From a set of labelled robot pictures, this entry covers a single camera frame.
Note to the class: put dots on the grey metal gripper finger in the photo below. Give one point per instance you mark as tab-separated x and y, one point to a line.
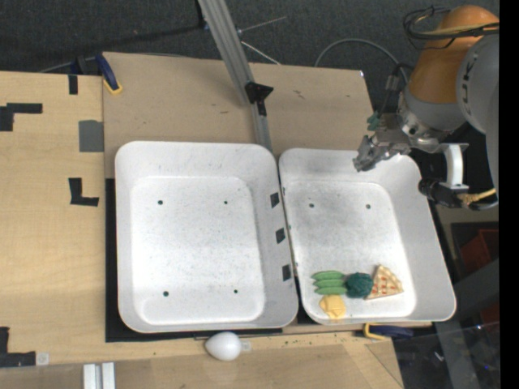
375	158
361	154

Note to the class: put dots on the brown cardboard board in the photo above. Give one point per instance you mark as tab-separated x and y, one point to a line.
182	99

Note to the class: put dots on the yellow toy food piece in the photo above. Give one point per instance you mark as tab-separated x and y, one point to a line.
332	307

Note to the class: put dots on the white egg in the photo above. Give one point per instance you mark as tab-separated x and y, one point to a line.
223	345

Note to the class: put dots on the pizza slice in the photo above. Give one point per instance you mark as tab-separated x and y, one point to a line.
384	284

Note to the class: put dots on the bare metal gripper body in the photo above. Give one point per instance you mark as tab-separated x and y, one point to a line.
395	140

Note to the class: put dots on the white plastic tray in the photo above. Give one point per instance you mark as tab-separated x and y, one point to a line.
348	237
194	249

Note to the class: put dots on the dark green broccoli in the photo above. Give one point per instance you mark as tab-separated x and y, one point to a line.
359	285

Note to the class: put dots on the black cylinder on white bracket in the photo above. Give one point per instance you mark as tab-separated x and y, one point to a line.
453	164

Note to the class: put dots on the green pea pods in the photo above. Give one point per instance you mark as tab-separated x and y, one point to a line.
329	282

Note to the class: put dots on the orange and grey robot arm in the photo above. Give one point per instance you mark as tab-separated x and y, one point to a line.
442	75

